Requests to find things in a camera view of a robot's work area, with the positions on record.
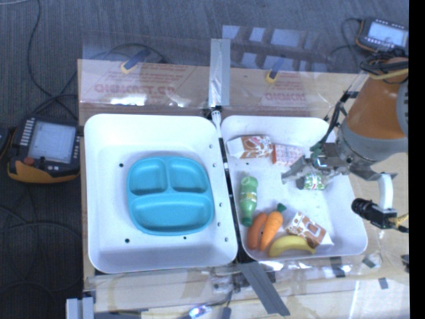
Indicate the red and white carton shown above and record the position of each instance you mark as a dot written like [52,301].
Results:
[287,154]

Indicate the orange carrot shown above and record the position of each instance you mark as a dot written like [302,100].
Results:
[271,226]

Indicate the black cylinder on white bracket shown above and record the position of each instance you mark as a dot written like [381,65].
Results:
[372,209]

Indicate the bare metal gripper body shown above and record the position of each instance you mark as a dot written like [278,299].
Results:
[328,158]

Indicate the orange and white carton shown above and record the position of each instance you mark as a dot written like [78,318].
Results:
[249,146]

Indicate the white plastic tray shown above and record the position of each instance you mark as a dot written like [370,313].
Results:
[328,208]
[106,191]

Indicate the brown cardboard board red print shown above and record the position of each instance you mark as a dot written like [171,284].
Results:
[186,85]

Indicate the orange sausage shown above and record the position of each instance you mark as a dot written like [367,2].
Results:
[255,233]

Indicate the brown and white carton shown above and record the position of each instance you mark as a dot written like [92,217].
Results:
[308,228]

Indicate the blue divided plate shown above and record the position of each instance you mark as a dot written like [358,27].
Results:
[169,208]

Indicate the yellow banana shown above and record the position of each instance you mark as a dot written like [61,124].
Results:
[289,244]

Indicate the green and white can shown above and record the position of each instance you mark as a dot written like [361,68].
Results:
[313,182]

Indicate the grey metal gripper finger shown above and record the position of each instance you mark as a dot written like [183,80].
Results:
[334,175]
[293,172]

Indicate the green plastic bottle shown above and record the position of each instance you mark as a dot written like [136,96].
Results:
[249,194]

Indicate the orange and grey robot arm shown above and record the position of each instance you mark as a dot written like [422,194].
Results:
[375,111]

